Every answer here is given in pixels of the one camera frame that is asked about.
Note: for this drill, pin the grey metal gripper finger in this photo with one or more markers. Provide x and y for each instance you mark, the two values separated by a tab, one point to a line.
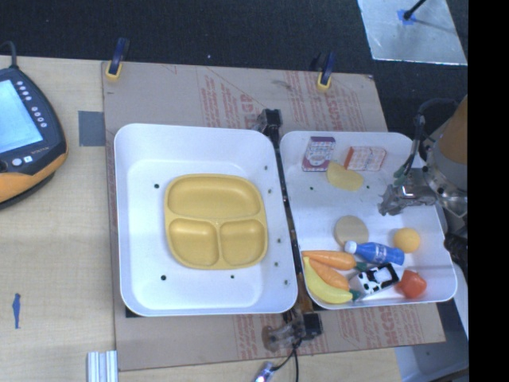
393	192
390	207

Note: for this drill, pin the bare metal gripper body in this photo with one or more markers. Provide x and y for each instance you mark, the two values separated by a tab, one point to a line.
422	192

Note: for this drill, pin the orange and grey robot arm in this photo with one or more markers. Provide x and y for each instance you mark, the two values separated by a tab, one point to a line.
453	141

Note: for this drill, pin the yellow ball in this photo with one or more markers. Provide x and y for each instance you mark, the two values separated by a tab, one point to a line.
406	240

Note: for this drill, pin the orange and white carton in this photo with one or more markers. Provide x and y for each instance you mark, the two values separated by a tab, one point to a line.
366	158

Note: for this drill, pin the beige round biscuit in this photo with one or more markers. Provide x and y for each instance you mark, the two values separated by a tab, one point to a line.
350	229

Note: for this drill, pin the blue bottle with white cap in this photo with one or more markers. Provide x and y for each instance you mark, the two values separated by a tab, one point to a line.
379	253

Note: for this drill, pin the yellow flat wedge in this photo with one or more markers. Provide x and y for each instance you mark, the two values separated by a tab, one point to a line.
345	179

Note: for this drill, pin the white plastic tray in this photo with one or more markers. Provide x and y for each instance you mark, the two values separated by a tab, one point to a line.
143	253
318	213

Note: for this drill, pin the black and white carton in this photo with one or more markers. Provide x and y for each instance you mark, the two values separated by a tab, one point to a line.
375	280

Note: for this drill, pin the orange carrot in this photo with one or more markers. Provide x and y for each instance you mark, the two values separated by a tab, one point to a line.
332	258
332	276

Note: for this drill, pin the orange cup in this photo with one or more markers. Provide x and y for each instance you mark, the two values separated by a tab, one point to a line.
413	284

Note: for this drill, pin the purple carton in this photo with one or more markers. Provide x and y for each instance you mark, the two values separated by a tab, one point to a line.
317	153

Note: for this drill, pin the thin black and white rod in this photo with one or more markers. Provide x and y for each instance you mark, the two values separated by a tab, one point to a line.
287	205

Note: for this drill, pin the yellow banana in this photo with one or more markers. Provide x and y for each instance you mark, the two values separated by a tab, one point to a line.
324	292

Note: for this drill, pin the yellow divided plate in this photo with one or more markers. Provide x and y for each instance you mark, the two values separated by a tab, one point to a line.
212	197

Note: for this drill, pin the brown cardboard board red print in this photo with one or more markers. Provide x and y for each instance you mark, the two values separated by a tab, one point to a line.
191	94

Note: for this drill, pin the black cylinder on white bracket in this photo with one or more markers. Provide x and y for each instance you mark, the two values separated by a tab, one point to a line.
457	249

